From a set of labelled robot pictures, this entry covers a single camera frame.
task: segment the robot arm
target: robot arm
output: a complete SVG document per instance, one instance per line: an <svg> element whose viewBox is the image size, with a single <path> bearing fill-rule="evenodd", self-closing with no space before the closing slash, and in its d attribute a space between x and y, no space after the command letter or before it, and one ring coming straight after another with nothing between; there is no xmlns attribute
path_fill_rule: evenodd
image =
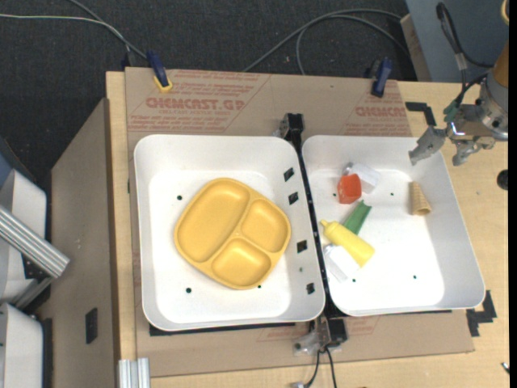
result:
<svg viewBox="0 0 517 388"><path fill-rule="evenodd" d="M509 24L508 0L503 3L502 14ZM508 61L507 41L488 73L464 84L458 97L445 108L446 128L429 126L418 139L418 146L410 151L413 165L438 151L446 138L456 146L456 155L452 159L455 166L465 163L470 154L493 148L496 141L508 141ZM478 83L481 89L476 103L462 104L464 93Z"/></svg>

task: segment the white tray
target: white tray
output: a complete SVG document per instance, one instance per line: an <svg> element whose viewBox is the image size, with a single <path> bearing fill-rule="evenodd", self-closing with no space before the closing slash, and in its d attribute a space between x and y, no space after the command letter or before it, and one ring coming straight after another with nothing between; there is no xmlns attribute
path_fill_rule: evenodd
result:
<svg viewBox="0 0 517 388"><path fill-rule="evenodd" d="M344 282L329 275L330 296L345 314L364 316L470 308L485 287L441 154L411 166L414 138L316 136L303 156L317 219L342 221L356 203L341 205L334 194L342 169L360 162L380 172L370 211L359 236L376 250ZM410 214L409 182L420 183L432 211ZM328 240L320 234L322 246Z"/></svg>
<svg viewBox="0 0 517 388"><path fill-rule="evenodd" d="M307 201L296 151L275 137L150 135L134 152L142 305L164 331L305 322L323 309ZM287 181L284 173L293 170ZM176 250L174 225L191 198L216 178L246 183L288 216L288 248L260 288L235 290L205 276ZM289 196L298 199L289 204ZM298 251L298 243L306 250Z"/></svg>
<svg viewBox="0 0 517 388"><path fill-rule="evenodd" d="M0 387L41 388L43 329L7 303L0 305Z"/></svg>

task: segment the black carpet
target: black carpet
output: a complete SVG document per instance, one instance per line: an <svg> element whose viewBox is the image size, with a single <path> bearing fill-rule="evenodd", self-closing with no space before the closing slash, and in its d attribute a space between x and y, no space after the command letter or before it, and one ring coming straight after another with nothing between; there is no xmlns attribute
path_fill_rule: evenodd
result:
<svg viewBox="0 0 517 388"><path fill-rule="evenodd" d="M404 0L78 0L167 68L240 71L308 21L331 11L374 8L403 16ZM65 0L0 0L0 13L85 16ZM397 20L361 15L403 42ZM40 182L104 96L105 73L121 70L124 45L98 25L0 19L0 137ZM389 39L345 19L309 29L301 45L307 74L362 77L376 59L391 77L415 80ZM138 66L145 66L143 60ZM295 40L253 68L298 74Z"/></svg>

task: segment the yellow mustard bottle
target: yellow mustard bottle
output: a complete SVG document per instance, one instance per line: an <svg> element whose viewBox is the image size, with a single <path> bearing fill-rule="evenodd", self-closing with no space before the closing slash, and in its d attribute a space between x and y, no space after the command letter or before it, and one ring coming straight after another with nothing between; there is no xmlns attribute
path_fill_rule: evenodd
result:
<svg viewBox="0 0 517 388"><path fill-rule="evenodd" d="M323 234L335 245L343 247L354 258L357 264L363 267L375 253L375 250L358 235L349 231L337 221L321 220L325 229Z"/></svg>

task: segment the blue clamp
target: blue clamp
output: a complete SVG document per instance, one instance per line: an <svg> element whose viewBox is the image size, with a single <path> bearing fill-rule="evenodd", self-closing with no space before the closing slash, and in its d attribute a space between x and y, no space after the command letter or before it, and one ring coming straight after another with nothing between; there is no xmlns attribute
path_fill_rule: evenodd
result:
<svg viewBox="0 0 517 388"><path fill-rule="evenodd" d="M393 69L393 63L387 57L380 63L379 69L377 70L376 80L372 84L372 95L379 98L385 94L386 81Z"/></svg>
<svg viewBox="0 0 517 388"><path fill-rule="evenodd" d="M165 66L160 57L153 50L148 50L146 53L147 62L154 70L154 82L158 86L160 92L169 92L172 89L172 82L167 77Z"/></svg>

